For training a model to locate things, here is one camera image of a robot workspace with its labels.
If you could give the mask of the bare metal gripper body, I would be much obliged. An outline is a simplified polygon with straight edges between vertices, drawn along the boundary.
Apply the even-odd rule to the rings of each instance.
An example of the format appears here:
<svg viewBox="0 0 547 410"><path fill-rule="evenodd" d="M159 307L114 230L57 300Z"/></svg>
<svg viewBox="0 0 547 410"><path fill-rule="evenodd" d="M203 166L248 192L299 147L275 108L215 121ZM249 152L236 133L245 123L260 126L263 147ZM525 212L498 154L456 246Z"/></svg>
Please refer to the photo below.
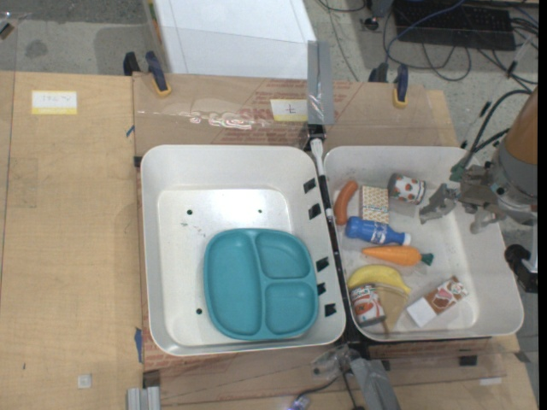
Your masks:
<svg viewBox="0 0 547 410"><path fill-rule="evenodd" d="M524 226L538 222L537 197L512 180L501 164L472 165L462 175L460 202L474 214L474 226L512 219Z"/></svg>

